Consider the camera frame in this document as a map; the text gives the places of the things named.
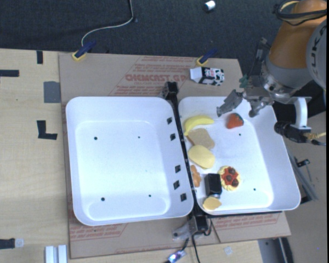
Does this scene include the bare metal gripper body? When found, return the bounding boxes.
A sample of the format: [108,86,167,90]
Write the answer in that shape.
[242,74,292,106]

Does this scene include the red strawberry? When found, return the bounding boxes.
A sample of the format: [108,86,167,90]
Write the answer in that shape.
[226,112,245,130]

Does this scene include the white carton with cow print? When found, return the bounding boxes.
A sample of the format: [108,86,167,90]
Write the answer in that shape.
[189,66,225,87]

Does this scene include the yellow banana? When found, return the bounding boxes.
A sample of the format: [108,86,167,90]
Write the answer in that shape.
[183,115,215,136]

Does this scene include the brown bread slice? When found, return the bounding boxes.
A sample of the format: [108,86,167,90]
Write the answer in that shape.
[186,128,216,151]

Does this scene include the white plastic tray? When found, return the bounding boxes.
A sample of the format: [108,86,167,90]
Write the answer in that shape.
[65,96,195,227]
[178,96,302,216]

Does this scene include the yellow oval toy food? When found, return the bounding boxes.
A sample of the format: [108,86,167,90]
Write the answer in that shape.
[188,144,216,170]

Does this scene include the yellow and red pizza slice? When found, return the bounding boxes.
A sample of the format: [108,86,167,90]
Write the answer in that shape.
[217,165,241,192]

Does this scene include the orange biscuit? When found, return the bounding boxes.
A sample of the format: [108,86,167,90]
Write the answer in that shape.
[190,164,202,188]

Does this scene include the black box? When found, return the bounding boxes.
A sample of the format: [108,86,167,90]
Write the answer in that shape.
[204,173,223,198]

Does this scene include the small yellow toy food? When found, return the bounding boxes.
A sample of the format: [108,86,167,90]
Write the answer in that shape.
[202,196,223,211]

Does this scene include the brown cardboard board red print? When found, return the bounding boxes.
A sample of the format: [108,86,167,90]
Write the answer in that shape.
[58,53,292,259]

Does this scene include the black cylinder on white bracket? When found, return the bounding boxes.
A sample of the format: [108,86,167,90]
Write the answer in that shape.
[274,96,312,144]

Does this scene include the black block with thin wires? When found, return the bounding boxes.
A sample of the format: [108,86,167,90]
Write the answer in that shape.
[163,81,180,100]
[190,214,211,235]

